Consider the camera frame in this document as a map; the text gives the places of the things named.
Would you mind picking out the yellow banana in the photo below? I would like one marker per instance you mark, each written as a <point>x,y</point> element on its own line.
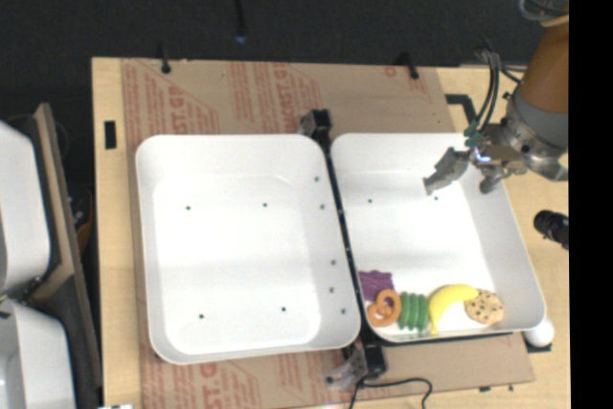
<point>445,299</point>

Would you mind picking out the green pea pod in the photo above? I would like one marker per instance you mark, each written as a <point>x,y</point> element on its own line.
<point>413,312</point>

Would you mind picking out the brown chocolate chip biscuit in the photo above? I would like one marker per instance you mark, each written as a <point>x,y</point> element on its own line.
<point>484,307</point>

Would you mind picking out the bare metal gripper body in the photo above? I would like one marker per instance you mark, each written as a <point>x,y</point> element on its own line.
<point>519,153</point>

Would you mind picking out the purple grapes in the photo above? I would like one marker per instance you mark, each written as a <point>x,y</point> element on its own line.
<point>374,282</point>

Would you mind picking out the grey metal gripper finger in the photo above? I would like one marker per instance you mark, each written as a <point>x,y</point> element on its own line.
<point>492,181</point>
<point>445,172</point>

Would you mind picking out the thin black rod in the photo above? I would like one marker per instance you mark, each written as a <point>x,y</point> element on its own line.
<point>341,215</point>

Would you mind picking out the orange pretzel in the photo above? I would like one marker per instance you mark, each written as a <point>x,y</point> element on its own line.
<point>393,302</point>

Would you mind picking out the white egg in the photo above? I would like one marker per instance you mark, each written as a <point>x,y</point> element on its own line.
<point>539,333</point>

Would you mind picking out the brown cardboard board red print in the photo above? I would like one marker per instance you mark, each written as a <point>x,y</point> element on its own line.
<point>268,96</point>

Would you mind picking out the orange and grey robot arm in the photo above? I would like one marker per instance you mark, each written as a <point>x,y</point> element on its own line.
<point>551,67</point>

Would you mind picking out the white plastic tray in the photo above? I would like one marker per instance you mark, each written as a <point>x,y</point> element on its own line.
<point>421,239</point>
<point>239,249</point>

